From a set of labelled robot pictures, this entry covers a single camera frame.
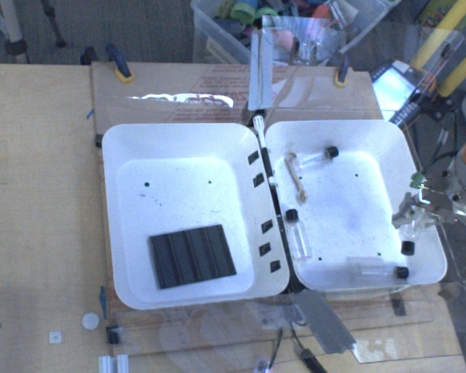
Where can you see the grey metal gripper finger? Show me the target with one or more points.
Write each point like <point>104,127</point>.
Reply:
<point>429,217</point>
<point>403,210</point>

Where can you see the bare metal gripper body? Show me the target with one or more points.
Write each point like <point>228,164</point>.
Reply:
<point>452,204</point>

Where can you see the clear bottle with black cap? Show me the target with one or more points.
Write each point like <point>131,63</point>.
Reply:
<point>402,272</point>
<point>331,152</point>
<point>407,247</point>
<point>297,239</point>

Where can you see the white plastic tray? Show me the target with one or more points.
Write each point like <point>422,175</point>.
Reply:
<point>178,192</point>
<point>353,216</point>

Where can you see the black ribbed rectangular rack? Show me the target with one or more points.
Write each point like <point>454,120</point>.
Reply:
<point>192,256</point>

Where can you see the clear plastic storage bin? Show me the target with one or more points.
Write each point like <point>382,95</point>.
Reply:
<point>217,41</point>

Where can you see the brown cardboard board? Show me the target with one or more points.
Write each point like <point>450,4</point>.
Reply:
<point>147,91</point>

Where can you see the small white round disc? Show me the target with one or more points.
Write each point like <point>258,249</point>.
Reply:
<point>90,320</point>

